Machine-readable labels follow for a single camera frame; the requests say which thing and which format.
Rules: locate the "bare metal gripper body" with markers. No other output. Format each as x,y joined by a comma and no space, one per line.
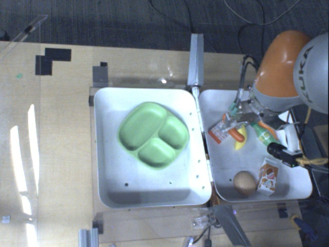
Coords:
247,116

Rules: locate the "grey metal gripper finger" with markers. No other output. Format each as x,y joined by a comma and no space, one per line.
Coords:
242,124
227,129

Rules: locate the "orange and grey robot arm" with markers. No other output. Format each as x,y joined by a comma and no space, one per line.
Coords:
278,68

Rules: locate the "red and white carton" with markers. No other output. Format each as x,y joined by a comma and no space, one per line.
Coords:
217,132

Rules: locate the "orange sausage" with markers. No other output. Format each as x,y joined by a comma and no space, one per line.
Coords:
237,136

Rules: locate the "yellow banana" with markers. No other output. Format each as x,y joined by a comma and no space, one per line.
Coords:
241,144

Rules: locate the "green plastic bottle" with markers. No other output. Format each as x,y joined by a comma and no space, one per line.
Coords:
264,136

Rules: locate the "white plastic tray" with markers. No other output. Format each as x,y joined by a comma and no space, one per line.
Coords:
123,179
231,163

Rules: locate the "brown round potato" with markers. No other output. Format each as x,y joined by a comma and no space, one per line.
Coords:
244,183

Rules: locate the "orange and white carton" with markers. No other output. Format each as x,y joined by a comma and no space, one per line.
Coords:
267,177

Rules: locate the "green divided plate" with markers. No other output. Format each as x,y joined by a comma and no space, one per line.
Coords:
146,127

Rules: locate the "black cylinder on white bracket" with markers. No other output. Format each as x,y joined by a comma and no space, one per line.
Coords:
281,152

